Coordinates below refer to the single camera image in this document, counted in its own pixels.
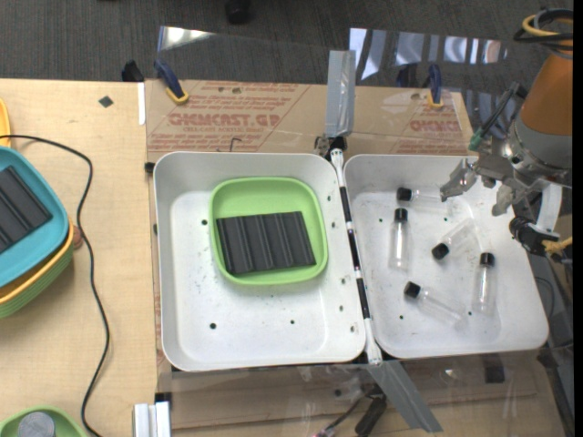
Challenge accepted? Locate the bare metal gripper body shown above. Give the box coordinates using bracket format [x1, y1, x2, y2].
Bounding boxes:
[473, 149, 571, 200]

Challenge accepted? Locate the clear plastic bottle black cap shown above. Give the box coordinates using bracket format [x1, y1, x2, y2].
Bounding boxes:
[403, 280, 469, 329]
[395, 186, 451, 209]
[472, 251, 497, 316]
[387, 207, 410, 271]
[430, 218, 480, 261]

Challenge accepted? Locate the black and white thin rod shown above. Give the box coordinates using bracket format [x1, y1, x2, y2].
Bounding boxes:
[329, 148, 384, 366]

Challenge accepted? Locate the white plastic tray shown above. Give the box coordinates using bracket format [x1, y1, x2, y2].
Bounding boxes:
[342, 153, 550, 361]
[152, 150, 368, 373]

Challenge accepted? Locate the green plate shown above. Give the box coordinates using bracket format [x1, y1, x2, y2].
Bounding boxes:
[208, 176, 330, 287]
[0, 242, 76, 320]
[0, 404, 88, 437]

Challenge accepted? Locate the brown cardboard board red print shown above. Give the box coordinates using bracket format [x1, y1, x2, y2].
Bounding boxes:
[144, 78, 550, 430]

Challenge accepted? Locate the black ribbed rack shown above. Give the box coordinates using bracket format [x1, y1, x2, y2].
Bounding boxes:
[214, 210, 318, 277]
[0, 165, 54, 255]

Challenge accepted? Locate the black chair caster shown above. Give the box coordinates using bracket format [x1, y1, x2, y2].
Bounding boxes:
[224, 0, 252, 25]

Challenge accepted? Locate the orange plate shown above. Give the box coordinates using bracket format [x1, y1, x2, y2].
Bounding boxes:
[0, 218, 76, 307]

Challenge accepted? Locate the blue plate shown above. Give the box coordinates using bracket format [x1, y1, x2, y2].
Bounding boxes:
[0, 145, 70, 289]

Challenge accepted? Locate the yellow plate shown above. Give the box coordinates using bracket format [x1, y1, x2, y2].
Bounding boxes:
[0, 97, 12, 148]

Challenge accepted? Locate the grey metal cylinder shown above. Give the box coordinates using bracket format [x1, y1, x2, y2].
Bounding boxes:
[16, 411, 57, 437]

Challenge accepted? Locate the black cylinder on white bracket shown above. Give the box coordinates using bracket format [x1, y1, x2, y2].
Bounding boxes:
[508, 182, 565, 258]

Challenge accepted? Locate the black block with thin wires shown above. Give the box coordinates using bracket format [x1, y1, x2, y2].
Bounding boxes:
[353, 396, 389, 436]

